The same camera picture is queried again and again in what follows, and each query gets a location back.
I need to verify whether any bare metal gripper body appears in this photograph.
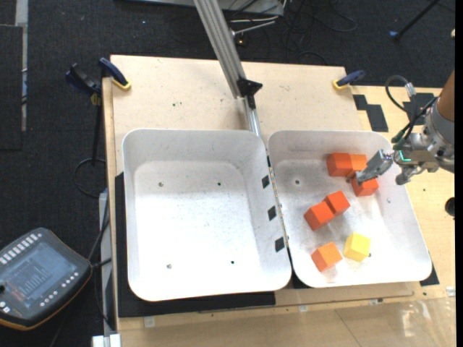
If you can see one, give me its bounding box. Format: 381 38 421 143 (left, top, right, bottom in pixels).
393 120 456 175

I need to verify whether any orange cube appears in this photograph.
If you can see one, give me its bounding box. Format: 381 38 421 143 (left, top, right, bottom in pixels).
303 201 336 231
351 176 380 197
346 153 369 179
310 241 344 273
326 152 354 178
324 190 351 216

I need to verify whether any white plastic tray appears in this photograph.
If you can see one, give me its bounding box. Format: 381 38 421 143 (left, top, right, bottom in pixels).
267 129 433 288
122 127 292 302

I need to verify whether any yellow cube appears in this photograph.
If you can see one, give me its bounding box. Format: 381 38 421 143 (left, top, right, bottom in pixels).
342 232 372 263

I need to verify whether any pale wood board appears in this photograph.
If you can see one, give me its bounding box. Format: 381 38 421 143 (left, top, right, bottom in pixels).
109 54 416 332

